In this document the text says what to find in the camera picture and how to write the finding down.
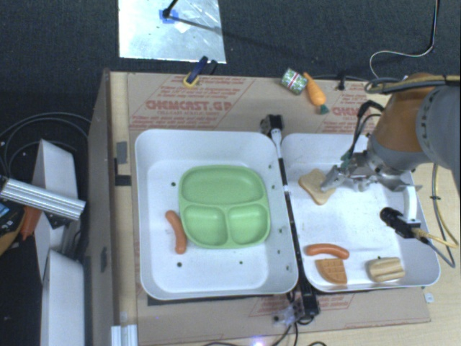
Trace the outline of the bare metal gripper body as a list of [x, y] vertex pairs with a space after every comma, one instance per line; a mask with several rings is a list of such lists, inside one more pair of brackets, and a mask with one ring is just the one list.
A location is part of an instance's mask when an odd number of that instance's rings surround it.
[[373, 152], [345, 153], [340, 169], [347, 179], [365, 178], [366, 190], [373, 184], [380, 184], [392, 192], [402, 192], [407, 187], [414, 187], [417, 192], [421, 189], [421, 185], [403, 179], [406, 171], [389, 167]]

